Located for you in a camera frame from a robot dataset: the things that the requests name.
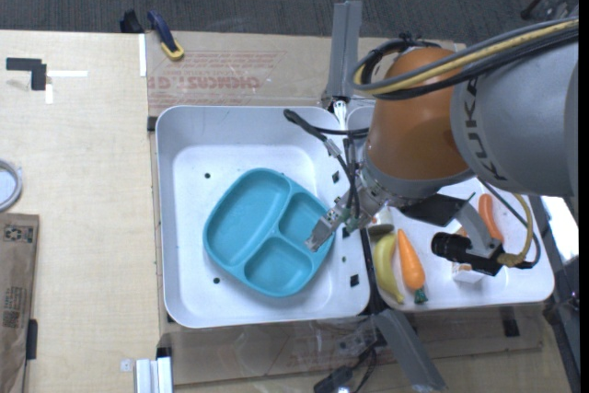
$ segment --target white tray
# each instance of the white tray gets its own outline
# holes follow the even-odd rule
[[[373,110],[373,107],[361,107],[354,110],[348,116],[349,128],[370,126]],[[471,203],[477,208],[479,196],[483,192],[488,192],[477,179],[470,179],[440,189],[442,194],[461,199],[467,199],[473,192],[475,196],[472,198]],[[511,193],[505,191],[499,191],[499,193],[520,215],[525,216],[520,203]],[[505,250],[519,253],[525,242],[524,226],[494,197],[493,203],[495,222],[505,237]],[[432,311],[476,306],[537,303],[552,295],[554,273],[544,244],[539,237],[536,222],[534,222],[534,231],[538,235],[541,256],[533,269],[521,270],[503,267],[494,277],[484,275],[476,283],[468,283],[456,282],[452,278],[452,262],[434,255],[431,250],[433,235],[438,232],[456,232],[460,228],[458,221],[455,220],[446,227],[440,227],[410,219],[395,208],[391,209],[391,213],[395,228],[405,230],[420,256],[426,273],[425,293],[428,302],[422,305],[416,305],[413,302],[413,293],[407,290],[402,282],[400,261],[396,251],[392,261],[393,272],[397,278],[399,289],[405,295],[405,303],[399,305],[392,296],[379,289],[382,298],[389,306],[406,312]],[[536,249],[532,244],[526,259],[532,260],[535,255]]]
[[[335,117],[321,108],[292,110],[316,126],[339,128]],[[340,139],[333,140],[343,148]],[[346,318],[364,310],[370,291],[357,233],[343,238],[338,230],[313,280],[285,298],[268,297],[234,279],[203,249],[207,217],[247,170],[283,172],[328,207],[347,191],[338,161],[317,138],[288,122],[282,107],[173,107],[157,121],[156,142],[164,301],[180,325]],[[340,179],[334,183],[336,172]]]

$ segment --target carrot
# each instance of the carrot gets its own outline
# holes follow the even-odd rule
[[[503,234],[495,224],[495,219],[493,218],[493,199],[488,193],[483,193],[479,197],[479,214],[482,221],[485,222],[485,226],[489,230],[491,237],[501,241],[503,244],[505,242]]]
[[[415,303],[425,303],[427,296],[423,291],[425,284],[425,271],[422,263],[411,245],[405,231],[399,229],[398,236],[398,254],[401,260],[401,274],[403,275],[403,282],[415,292]]]

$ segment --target wooden table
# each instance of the wooden table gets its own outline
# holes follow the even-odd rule
[[[134,359],[160,337],[147,86],[136,35],[0,32],[3,58],[42,59],[52,103],[30,74],[0,69],[0,156],[22,168],[11,212],[38,214],[29,392],[132,392]],[[450,391],[568,391],[552,330],[521,352],[436,360]],[[252,379],[178,391],[310,391],[324,377]],[[412,391],[397,364],[364,391]]]

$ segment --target black tape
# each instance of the black tape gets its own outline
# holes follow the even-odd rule
[[[30,88],[45,90],[47,84],[47,64],[40,59],[6,58],[7,71],[30,71]]]
[[[158,347],[156,349],[156,359],[161,359],[163,357],[172,357],[171,347]]]
[[[156,130],[157,117],[147,117],[147,131],[154,132]]]
[[[37,358],[37,336],[39,334],[39,325],[37,319],[29,319],[29,328],[27,330],[27,350],[26,359],[35,360]]]
[[[132,9],[124,13],[122,19],[119,20],[119,26],[121,27],[121,33],[145,33],[135,11]]]

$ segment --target black camera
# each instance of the black camera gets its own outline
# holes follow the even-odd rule
[[[461,264],[470,264],[475,272],[485,273],[486,275],[497,275],[497,272],[503,266],[497,261],[497,258],[503,254],[503,246],[498,243],[497,249],[488,257],[481,257],[470,254],[468,250],[472,249],[472,244],[468,237],[456,234],[436,233],[432,239],[432,252],[436,256],[443,257],[452,262]]]

